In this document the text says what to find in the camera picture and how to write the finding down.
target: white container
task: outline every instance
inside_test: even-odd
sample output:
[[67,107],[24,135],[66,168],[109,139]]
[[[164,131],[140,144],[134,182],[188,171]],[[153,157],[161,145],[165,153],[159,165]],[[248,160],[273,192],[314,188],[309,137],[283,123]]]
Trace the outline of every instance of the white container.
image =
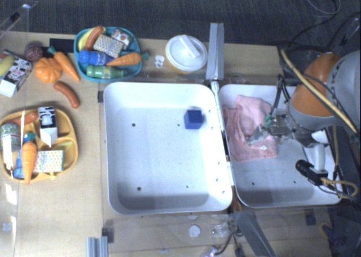
[[[232,108],[237,94],[272,103],[275,93],[274,86],[226,85],[219,100]],[[114,82],[104,91],[104,109],[108,196],[120,214],[222,211],[232,200],[233,181],[240,200],[254,208],[339,201],[295,169],[305,157],[295,140],[279,145],[275,159],[231,162],[231,173],[215,97],[206,86]],[[183,116],[189,109],[202,111],[200,129],[185,129]],[[333,165],[328,148],[325,168],[332,172]]]
[[[121,214],[222,211],[232,201],[217,107],[199,84],[114,82],[104,91],[108,196]],[[185,129],[187,110],[202,111]]]
[[171,67],[184,74],[200,70],[208,60],[208,52],[203,43],[187,35],[170,39],[165,48],[165,56]]

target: dark carpet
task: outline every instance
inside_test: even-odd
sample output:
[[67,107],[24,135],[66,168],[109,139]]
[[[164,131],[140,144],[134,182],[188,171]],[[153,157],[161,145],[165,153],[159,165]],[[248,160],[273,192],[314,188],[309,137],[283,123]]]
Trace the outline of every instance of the dark carpet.
[[[274,44],[291,41],[299,32],[315,26],[294,42],[329,46],[341,53],[360,47],[359,30],[340,45],[345,33],[353,29],[350,25],[360,17],[360,0],[341,0],[335,15],[317,11],[307,0],[36,1],[29,23],[32,32],[76,34],[84,28],[107,25],[124,27],[141,38],[168,39],[185,33],[207,41],[209,24],[219,22],[224,23],[226,42]],[[338,0],[312,2],[329,12],[340,6]]]

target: orange pumpkin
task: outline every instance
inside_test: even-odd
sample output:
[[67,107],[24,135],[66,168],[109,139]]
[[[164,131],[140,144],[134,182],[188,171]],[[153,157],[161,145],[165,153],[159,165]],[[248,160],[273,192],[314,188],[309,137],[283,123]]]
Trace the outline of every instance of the orange pumpkin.
[[42,82],[55,82],[61,77],[63,69],[54,58],[42,57],[35,64],[35,76]]

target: blue block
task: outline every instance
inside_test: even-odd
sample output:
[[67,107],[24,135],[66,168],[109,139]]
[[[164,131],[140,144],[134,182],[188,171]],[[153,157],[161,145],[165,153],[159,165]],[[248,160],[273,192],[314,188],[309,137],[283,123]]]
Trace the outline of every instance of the blue block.
[[199,129],[202,124],[203,117],[200,110],[187,110],[184,115],[184,126],[186,129]]

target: pink towel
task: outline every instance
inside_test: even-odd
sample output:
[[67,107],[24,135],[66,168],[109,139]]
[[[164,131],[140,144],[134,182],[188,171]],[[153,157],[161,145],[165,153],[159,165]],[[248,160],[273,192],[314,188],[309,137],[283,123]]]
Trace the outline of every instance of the pink towel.
[[273,136],[250,146],[246,141],[259,124],[264,124],[271,105],[260,98],[238,95],[235,106],[223,108],[231,159],[241,161],[276,157],[277,144]]

